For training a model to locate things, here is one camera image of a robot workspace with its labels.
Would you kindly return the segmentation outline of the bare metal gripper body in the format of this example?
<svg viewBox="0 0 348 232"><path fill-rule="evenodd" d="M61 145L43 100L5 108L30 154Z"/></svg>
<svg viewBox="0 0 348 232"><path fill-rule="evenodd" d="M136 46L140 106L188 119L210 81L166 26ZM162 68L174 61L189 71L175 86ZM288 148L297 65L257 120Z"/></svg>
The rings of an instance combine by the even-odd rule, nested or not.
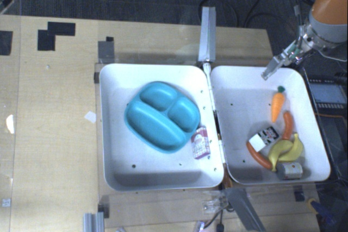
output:
<svg viewBox="0 0 348 232"><path fill-rule="evenodd" d="M306 57L312 55L314 51L322 50L320 42L320 38L315 34L304 33L299 36L281 53L282 65L299 65Z"/></svg>

